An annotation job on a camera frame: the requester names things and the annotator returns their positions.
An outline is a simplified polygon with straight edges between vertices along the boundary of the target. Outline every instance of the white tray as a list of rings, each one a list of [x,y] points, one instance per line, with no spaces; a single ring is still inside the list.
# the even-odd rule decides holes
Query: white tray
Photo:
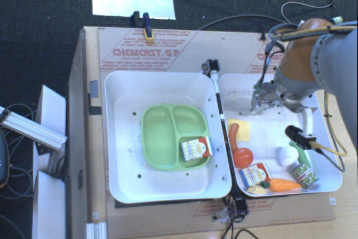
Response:
[[[232,186],[212,81],[200,73],[117,71],[105,79],[103,117],[109,147],[109,186],[123,203],[211,199]],[[204,167],[161,171],[146,161],[140,135],[144,110],[158,104],[198,108],[208,122],[214,155]]]
[[[250,142],[238,142],[238,147],[247,147],[253,152],[254,161],[252,164],[264,162],[271,173],[271,177],[295,181],[291,175],[290,168],[281,167],[278,164],[276,150],[279,147],[289,145],[290,139],[285,135],[285,129],[288,125],[295,125],[303,129],[302,114],[294,114],[285,107],[275,107],[267,109],[261,115],[251,115],[253,85],[259,78],[260,75],[257,74],[226,74],[220,78],[219,88],[225,118],[249,122]],[[272,76],[266,76],[265,82],[271,79]],[[318,108],[313,113],[313,127],[311,128],[314,135],[317,136],[317,142],[332,148],[316,96],[313,95],[310,99],[307,98],[303,104],[307,107]],[[297,189],[282,193],[267,192],[264,196],[331,192],[339,189],[342,184],[342,176],[339,170],[314,151],[306,151],[306,154],[319,180],[308,189]],[[333,154],[329,152],[326,154],[337,162]],[[239,169],[236,169],[235,174],[240,189],[250,196],[262,197],[262,195],[247,193],[238,171]]]

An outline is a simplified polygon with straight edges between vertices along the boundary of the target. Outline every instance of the dark floor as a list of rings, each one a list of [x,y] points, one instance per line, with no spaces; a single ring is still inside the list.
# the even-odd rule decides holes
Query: dark floor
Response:
[[[219,18],[259,13],[280,18],[281,6],[299,1],[316,6],[330,0],[174,0],[176,20],[154,20],[152,26],[165,29],[196,30]],[[357,0],[335,0],[333,7],[317,10],[296,5],[287,6],[292,22],[310,17],[342,16],[346,21],[357,19]],[[211,30],[258,31],[274,21],[241,18],[212,26]],[[63,96],[79,30],[82,26],[128,27],[124,17],[92,15],[91,0],[0,0],[0,105],[23,103],[36,108],[41,85],[45,84]],[[22,144],[15,160],[23,168],[31,168],[31,145]],[[31,237],[31,199],[0,198],[0,214],[13,220]],[[0,238],[20,238],[0,218]]]

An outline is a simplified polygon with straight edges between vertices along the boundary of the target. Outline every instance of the divided green plate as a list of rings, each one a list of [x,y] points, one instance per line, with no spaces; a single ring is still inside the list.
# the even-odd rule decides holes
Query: divided green plate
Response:
[[[181,143],[209,136],[202,112],[187,105],[163,104],[147,108],[142,116],[142,146],[151,166],[159,170],[190,170],[206,165],[210,157],[185,161]]]

